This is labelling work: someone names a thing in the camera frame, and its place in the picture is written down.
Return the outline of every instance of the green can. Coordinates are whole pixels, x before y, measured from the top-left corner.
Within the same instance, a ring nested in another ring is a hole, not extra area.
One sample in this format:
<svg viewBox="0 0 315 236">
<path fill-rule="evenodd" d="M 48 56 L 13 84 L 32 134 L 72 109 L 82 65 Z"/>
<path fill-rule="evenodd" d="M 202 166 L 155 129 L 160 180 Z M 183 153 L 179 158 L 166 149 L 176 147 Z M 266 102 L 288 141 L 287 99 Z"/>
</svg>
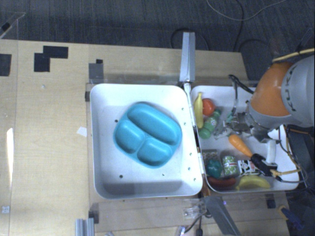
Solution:
<svg viewBox="0 0 315 236">
<path fill-rule="evenodd" d="M 225 177 L 236 177 L 239 174 L 236 158 L 227 155 L 222 158 L 223 171 Z"/>
</svg>

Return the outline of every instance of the blue tray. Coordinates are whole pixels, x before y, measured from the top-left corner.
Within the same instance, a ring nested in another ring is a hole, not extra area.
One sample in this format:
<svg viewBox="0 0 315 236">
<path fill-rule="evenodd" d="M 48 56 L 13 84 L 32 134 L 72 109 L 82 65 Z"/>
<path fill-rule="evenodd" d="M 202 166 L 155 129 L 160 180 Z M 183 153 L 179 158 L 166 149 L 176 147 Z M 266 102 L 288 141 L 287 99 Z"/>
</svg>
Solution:
<svg viewBox="0 0 315 236">
<path fill-rule="evenodd" d="M 166 164 L 181 140 L 179 124 L 146 103 L 130 107 L 114 130 L 115 146 L 149 168 Z"/>
</svg>

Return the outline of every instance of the banana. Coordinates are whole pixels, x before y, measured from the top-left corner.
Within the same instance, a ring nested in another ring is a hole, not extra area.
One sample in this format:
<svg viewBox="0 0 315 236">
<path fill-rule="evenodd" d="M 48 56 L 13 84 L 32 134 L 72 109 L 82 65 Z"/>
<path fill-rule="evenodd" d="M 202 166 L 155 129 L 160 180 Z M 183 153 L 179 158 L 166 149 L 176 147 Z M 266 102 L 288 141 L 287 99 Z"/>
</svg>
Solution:
<svg viewBox="0 0 315 236">
<path fill-rule="evenodd" d="M 203 115 L 202 115 L 202 93 L 198 93 L 198 97 L 196 98 L 195 102 L 193 103 L 193 110 L 195 112 L 196 124 L 197 127 L 200 129 L 203 127 Z"/>
<path fill-rule="evenodd" d="M 236 189 L 250 189 L 257 187 L 269 189 L 270 184 L 266 179 L 262 177 L 256 175 L 247 175 L 241 178 L 239 184 L 236 186 Z"/>
</svg>

